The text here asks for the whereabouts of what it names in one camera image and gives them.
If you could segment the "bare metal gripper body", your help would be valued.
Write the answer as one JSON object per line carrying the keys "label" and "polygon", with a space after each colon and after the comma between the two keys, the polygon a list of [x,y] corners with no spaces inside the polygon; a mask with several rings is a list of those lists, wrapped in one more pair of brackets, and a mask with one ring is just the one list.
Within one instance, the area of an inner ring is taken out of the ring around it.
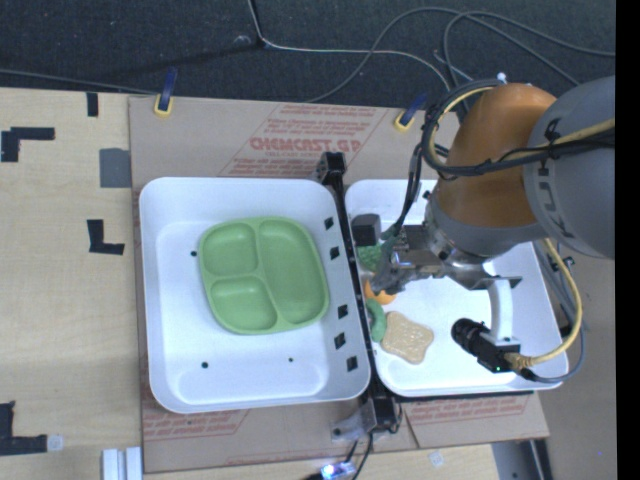
{"label": "bare metal gripper body", "polygon": [[487,261],[457,248],[437,228],[405,225],[393,246],[393,288],[448,277],[465,289],[487,289],[498,278],[485,269]]}

